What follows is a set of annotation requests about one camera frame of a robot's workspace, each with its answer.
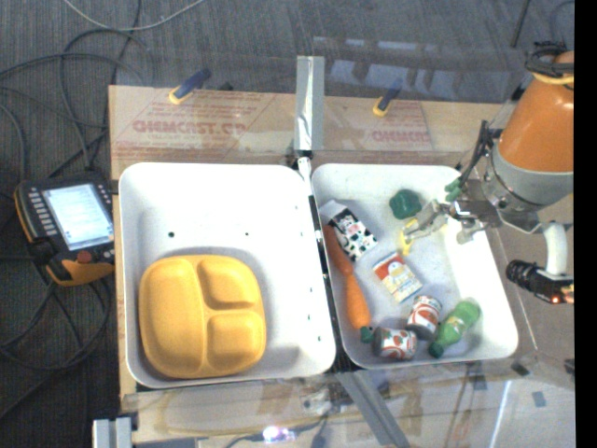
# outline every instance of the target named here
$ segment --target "red and white can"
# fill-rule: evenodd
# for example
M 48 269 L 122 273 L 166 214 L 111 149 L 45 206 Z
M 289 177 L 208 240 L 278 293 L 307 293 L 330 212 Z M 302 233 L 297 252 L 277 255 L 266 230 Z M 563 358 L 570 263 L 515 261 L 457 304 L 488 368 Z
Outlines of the red and white can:
M 431 340 L 437 330 L 439 312 L 441 302 L 437 299 L 428 295 L 415 297 L 406 329 L 414 331 L 421 340 Z
M 410 360 L 417 351 L 417 334 L 404 329 L 377 327 L 373 332 L 372 348 L 378 357 Z

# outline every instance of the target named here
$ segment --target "carrot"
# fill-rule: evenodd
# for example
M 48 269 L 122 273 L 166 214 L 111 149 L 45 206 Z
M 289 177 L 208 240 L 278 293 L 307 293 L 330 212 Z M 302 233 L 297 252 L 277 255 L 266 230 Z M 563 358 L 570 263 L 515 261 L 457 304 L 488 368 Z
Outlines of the carrot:
M 324 242 L 327 248 L 327 254 L 332 259 L 332 262 L 343 275 L 347 276 L 353 273 L 353 264 L 348 259 L 348 256 L 344 254 L 344 251 L 340 247 L 340 243 L 334 233 L 334 228 L 326 224 L 323 228 Z
M 346 290 L 346 313 L 351 325 L 355 329 L 368 327 L 371 322 L 371 313 L 363 291 L 353 273 L 346 276 L 344 289 Z

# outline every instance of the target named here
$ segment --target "screen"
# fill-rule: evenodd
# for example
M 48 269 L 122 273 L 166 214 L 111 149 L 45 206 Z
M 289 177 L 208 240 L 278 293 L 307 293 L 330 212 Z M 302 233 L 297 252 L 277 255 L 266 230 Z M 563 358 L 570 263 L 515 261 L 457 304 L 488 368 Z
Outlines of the screen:
M 114 241 L 114 226 L 92 184 L 42 192 L 69 250 Z

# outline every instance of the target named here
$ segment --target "green bottle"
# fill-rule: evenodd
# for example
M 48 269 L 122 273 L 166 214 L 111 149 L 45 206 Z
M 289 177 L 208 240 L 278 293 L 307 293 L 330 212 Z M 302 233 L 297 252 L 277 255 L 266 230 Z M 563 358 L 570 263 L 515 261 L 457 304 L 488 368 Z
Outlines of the green bottle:
M 440 358 L 446 347 L 460 342 L 463 334 L 472 326 L 481 315 L 477 301 L 472 298 L 458 302 L 445 320 L 437 328 L 437 337 L 429 345 L 429 354 Z

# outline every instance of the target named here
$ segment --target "gray carpet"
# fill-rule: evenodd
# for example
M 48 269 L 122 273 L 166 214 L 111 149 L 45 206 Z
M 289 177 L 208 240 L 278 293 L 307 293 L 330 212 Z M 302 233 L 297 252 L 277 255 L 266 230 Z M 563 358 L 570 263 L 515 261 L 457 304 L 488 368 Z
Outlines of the gray carpet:
M 196 0 L 142 0 L 137 23 L 137 0 L 70 1 L 97 21 L 129 28 L 159 23 Z M 403 98 L 503 102 L 524 78 L 525 55 L 535 42 L 562 41 L 574 48 L 574 0 L 531 0 L 512 46 L 523 4 L 208 0 L 135 32 L 139 40 L 129 42 L 118 67 L 80 56 L 8 72 L 14 65 L 61 53 L 75 37 L 97 27 L 62 0 L 0 0 L 0 190 L 10 191 L 14 178 L 83 170 L 80 154 L 69 160 L 79 152 L 80 141 L 68 113 L 94 123 L 78 125 L 87 142 L 100 137 L 111 81 L 173 87 L 208 67 L 213 75 L 205 88 L 229 83 L 238 91 L 290 93 L 295 90 L 296 56 L 320 55 L 326 57 L 327 94 L 377 97 L 403 77 Z M 117 59 L 126 42 L 123 35 L 95 33 L 80 38 L 70 51 Z M 24 153 L 12 118 L 22 128 Z M 109 141 L 99 141 L 90 148 L 88 162 L 108 177 Z M 5 222 L 0 218 L 0 256 L 24 256 L 17 219 Z M 25 363 L 0 357 L 0 446 L 90 446 L 91 421 L 118 414 L 113 304 L 105 329 L 97 340 L 92 338 L 102 326 L 102 303 L 111 302 L 106 295 L 114 290 L 113 280 L 105 282 L 107 287 L 97 285 L 97 293 L 91 287 L 57 289 L 37 325 L 12 347 Z M 0 260 L 0 344 L 27 327 L 45 294 L 31 261 Z M 62 365 L 89 340 L 90 355 L 68 370 L 26 367 Z

